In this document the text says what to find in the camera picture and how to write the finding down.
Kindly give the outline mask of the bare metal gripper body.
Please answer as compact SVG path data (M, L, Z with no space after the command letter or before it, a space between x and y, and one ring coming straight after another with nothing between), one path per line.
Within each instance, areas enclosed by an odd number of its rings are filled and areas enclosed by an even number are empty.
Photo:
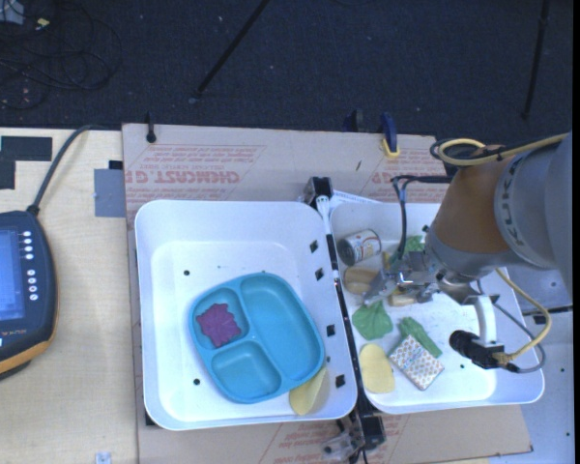
M408 252L402 258L398 271L398 289L414 299L418 288L429 283L438 285L437 294L445 294L459 304L464 304L470 296L470 282L465 276L446 269L424 251Z

